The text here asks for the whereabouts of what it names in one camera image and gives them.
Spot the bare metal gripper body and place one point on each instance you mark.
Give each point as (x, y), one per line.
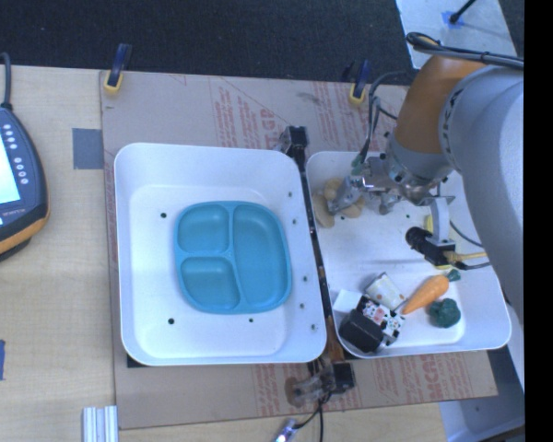
(403, 183)

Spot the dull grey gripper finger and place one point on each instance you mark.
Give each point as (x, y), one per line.
(343, 197)
(389, 203)

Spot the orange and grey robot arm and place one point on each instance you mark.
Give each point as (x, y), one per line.
(479, 122)

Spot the beige toy biscuit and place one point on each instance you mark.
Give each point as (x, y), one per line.
(323, 213)

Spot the white plastic tray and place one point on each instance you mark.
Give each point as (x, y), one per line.
(152, 256)
(378, 247)

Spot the thin black and white rod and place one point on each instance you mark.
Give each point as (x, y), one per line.
(314, 242)

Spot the white printed cup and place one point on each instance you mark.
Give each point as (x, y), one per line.
(383, 290)

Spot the orange carrot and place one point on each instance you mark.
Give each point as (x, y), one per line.
(426, 293)

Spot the white flat packet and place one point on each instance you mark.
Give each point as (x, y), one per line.
(345, 299)

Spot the blue divided plate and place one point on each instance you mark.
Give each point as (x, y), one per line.
(253, 256)

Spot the white cow print carton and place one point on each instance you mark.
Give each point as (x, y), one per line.
(379, 315)

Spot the green broccoli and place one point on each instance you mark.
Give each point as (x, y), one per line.
(444, 313)

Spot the black box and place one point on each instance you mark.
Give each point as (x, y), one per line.
(360, 332)

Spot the brown cardboard board red print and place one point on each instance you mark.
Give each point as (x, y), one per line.
(203, 108)

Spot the black cylinder on white bracket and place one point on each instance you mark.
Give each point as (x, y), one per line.
(435, 247)

